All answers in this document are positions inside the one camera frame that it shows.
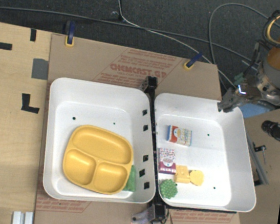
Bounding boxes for yellow divided plate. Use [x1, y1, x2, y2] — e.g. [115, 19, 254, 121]
[58, 121, 138, 198]

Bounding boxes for yellow round biscuit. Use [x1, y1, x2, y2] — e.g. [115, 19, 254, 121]
[188, 168, 206, 188]

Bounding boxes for yellow cheese block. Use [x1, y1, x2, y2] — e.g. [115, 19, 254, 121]
[173, 164, 193, 185]

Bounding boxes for white plastic tray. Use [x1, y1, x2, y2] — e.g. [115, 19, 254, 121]
[34, 75, 171, 213]
[140, 91, 270, 219]

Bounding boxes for brown cardboard board red print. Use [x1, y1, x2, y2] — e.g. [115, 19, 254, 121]
[25, 33, 267, 224]

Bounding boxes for green grapes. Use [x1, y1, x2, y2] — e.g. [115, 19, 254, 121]
[157, 177, 181, 201]

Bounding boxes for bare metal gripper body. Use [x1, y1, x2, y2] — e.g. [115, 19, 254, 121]
[230, 67, 280, 110]

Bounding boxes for black cylinder on white bracket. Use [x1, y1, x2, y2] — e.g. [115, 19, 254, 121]
[259, 96, 280, 144]

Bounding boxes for black block with thin wires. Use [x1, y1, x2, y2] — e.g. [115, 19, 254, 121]
[150, 201, 170, 224]

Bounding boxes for pink and maroon carton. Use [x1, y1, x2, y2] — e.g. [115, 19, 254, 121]
[154, 147, 180, 176]

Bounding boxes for green toy vegetable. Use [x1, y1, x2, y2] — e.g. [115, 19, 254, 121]
[122, 164, 140, 193]

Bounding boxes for white blue orange carton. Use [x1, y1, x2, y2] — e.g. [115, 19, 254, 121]
[164, 124, 195, 148]

